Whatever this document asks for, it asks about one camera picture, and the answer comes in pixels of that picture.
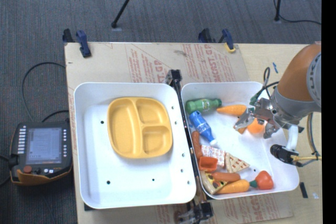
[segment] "toy vegetable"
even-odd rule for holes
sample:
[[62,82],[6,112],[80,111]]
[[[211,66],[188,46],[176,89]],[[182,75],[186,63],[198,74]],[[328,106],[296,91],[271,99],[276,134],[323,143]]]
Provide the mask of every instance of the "toy vegetable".
[[240,179],[225,185],[223,188],[218,190],[216,194],[243,193],[248,191],[249,188],[250,183],[246,179]]
[[249,126],[247,126],[247,130],[251,134],[257,134],[257,133],[264,132],[265,131],[265,126],[263,124],[259,124],[258,119],[254,118],[252,123]]
[[246,110],[246,106],[244,104],[232,104],[232,105],[226,105],[221,106],[216,109],[217,112],[221,114],[229,114],[234,116],[240,116],[242,115]]
[[273,189],[274,182],[270,174],[266,171],[261,171],[255,180],[249,183],[251,187],[258,189]]

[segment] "orange toy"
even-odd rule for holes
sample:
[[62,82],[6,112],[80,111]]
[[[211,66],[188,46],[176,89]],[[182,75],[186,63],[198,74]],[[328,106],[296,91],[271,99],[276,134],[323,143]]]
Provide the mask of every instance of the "orange toy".
[[265,131],[265,125],[259,124],[257,118],[254,118],[253,122],[247,126],[247,130],[251,134],[258,134]]

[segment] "yellow plate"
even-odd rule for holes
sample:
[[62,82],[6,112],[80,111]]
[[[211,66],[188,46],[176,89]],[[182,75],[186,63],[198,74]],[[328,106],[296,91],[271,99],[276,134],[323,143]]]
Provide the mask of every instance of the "yellow plate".
[[114,99],[107,111],[111,146],[123,157],[149,158],[163,155],[173,144],[168,112],[156,99]]

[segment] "yellow object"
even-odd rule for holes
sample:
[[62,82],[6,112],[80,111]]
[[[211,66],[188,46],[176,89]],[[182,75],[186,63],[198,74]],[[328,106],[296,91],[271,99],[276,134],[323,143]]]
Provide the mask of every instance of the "yellow object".
[[200,170],[200,176],[202,185],[210,194],[215,194],[227,184],[225,181],[216,181],[211,173],[203,170]]
[[225,47],[225,49],[226,49],[228,52],[230,52],[231,54],[232,54],[233,52],[236,51],[236,48],[235,48],[235,47],[233,47],[233,49],[230,49],[230,48],[229,48],[229,45],[228,45],[227,43],[224,43],[224,47]]
[[112,148],[126,158],[157,157],[173,144],[168,112],[156,99],[114,99],[108,107],[107,127]]
[[246,110],[246,106],[244,104],[232,104],[232,105],[226,105],[221,106],[216,109],[217,112],[222,114],[229,114],[234,116],[240,116],[242,115]]
[[226,184],[223,188],[219,189],[216,194],[226,193],[244,193],[250,188],[250,183],[246,179],[240,179],[232,183]]
[[36,185],[42,185],[42,184],[46,184],[52,181],[56,181],[64,176],[66,176],[67,174],[70,173],[72,169],[72,166],[69,168],[69,171],[66,171],[58,176],[55,176],[53,178],[49,178],[47,176],[44,175],[35,175],[35,174],[26,174],[23,173],[20,169],[16,170],[17,173],[17,177],[19,179],[19,181],[14,181],[13,179],[12,182],[15,185],[19,185],[19,186],[36,186]]
[[265,131],[265,125],[264,124],[259,124],[258,123],[258,119],[254,118],[254,120],[252,121],[252,123],[247,126],[247,130],[251,134],[258,134],[258,133],[261,133],[261,132]]

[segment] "green bottle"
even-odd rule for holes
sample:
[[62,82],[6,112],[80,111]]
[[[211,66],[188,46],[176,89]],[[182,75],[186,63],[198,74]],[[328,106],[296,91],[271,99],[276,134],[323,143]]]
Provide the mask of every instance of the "green bottle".
[[202,113],[202,112],[207,112],[211,109],[215,109],[221,105],[222,105],[222,101],[218,98],[216,99],[202,98],[198,100],[187,101],[185,104],[185,110],[188,112],[188,114],[191,114],[196,110]]

